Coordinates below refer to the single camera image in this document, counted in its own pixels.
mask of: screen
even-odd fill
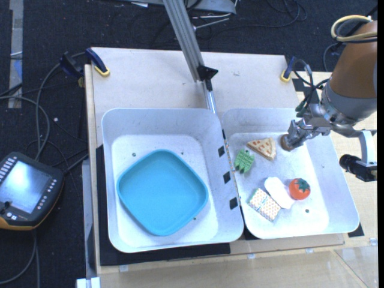
[[[32,213],[41,199],[51,176],[22,161],[18,161],[0,184],[0,201],[11,202],[11,206]]]

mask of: yellow cable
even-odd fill
[[[335,23],[332,25],[332,28],[331,28],[331,35],[332,35],[332,38],[337,40],[337,41],[355,41],[355,40],[362,40],[363,38],[367,38],[367,37],[375,37],[377,36],[377,31],[372,31],[372,32],[367,32],[367,33],[361,33],[361,34],[356,34],[356,35],[352,35],[352,36],[348,36],[348,37],[341,37],[341,36],[338,36],[335,32],[335,29],[336,29],[336,26],[342,22],[345,22],[347,20],[350,20],[350,19],[357,19],[358,21],[362,21],[362,22],[372,22],[373,20],[368,18],[368,17],[365,17],[365,16],[361,16],[361,15],[349,15],[349,16],[344,16],[338,20],[335,21]]]

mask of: green toy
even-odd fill
[[[249,151],[240,150],[235,160],[235,168],[240,172],[247,172],[252,166],[254,155],[250,155]]]

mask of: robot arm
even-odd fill
[[[367,23],[354,35],[339,37],[335,30],[344,20]],[[302,119],[291,121],[280,143],[283,149],[291,151],[319,134],[329,135],[331,130],[346,137],[358,137],[362,159],[344,155],[340,165],[361,180],[377,180],[377,163],[370,156],[374,150],[371,138],[376,131],[353,128],[377,110],[377,21],[364,16],[347,16],[334,23],[331,34],[334,39],[348,44],[323,88],[320,103],[308,104],[300,114]]]

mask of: black clamp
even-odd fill
[[[197,72],[201,81],[205,81],[206,89],[210,92],[213,90],[211,79],[218,73],[218,70],[207,66],[199,65]]]

